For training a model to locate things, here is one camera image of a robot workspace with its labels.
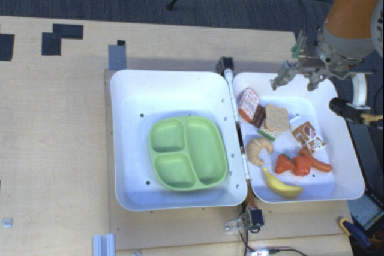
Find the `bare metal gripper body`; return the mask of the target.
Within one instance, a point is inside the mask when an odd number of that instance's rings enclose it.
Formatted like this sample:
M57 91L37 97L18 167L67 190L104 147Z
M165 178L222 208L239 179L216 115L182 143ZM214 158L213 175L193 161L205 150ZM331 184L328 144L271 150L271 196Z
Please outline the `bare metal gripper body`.
M332 34L319 34L312 46L304 34L295 45L295 73L308 78L345 79L351 69L372 52L372 39L346 39Z

